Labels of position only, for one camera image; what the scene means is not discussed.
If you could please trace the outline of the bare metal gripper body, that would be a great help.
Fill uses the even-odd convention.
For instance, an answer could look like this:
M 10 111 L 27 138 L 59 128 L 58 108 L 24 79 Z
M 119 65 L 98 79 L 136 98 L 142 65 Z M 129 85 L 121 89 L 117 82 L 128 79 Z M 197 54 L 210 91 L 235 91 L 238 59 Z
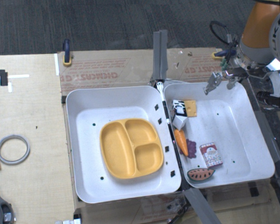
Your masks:
M 222 74 L 226 79 L 247 78 L 253 76 L 263 78 L 266 65 L 249 59 L 240 49 L 230 50 L 221 61 Z

